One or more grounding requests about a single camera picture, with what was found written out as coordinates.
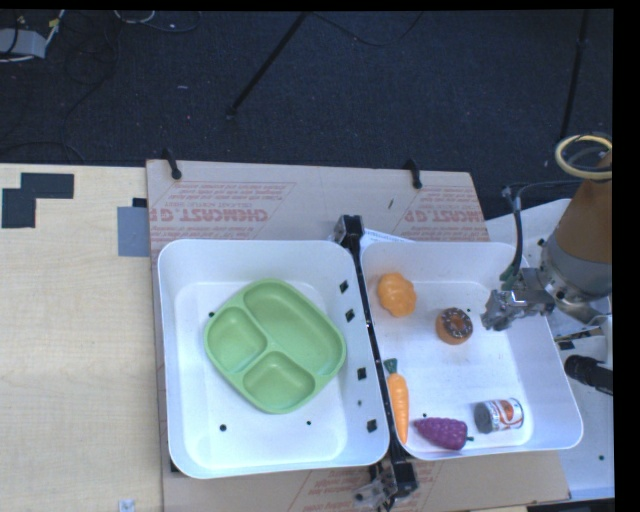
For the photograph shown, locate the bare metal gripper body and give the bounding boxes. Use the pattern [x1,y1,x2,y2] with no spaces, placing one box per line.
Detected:
[501,267,613,323]

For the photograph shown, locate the brown toy doughnut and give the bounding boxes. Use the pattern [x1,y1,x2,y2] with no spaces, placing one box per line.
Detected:
[434,306,475,347]

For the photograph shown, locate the white plastic tray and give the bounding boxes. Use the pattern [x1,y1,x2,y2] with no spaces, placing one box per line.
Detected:
[360,241,585,462]
[157,238,392,480]

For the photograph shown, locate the small orange and white can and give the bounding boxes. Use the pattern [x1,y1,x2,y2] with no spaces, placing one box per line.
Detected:
[473,397,525,435]

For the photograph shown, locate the orange toy bread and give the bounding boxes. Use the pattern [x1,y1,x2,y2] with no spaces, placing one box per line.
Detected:
[376,271,418,318]

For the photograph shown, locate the thin black and white rod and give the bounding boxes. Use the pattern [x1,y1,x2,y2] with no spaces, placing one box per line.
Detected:
[348,234,410,469]

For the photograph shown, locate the purple toy grapes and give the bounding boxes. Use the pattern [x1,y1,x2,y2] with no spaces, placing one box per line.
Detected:
[412,416,475,453]

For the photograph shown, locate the orange toy carrot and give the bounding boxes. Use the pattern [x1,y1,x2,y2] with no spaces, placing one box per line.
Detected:
[382,357,412,447]

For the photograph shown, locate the white printed paper sheet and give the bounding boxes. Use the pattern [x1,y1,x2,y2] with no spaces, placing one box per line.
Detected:
[361,228,417,247]

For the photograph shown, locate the brown cardboard board red print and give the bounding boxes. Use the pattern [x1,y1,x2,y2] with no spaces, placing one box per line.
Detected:
[145,159,572,512]

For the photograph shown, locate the green divided plate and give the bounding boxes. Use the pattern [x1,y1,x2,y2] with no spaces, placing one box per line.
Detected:
[202,277,348,416]

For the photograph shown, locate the black cylinder on white bracket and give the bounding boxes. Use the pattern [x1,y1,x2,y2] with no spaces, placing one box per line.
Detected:
[552,313,614,398]

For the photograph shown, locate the black block with thin wires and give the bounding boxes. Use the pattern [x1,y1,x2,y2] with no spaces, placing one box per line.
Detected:
[333,214,365,247]
[388,458,420,498]

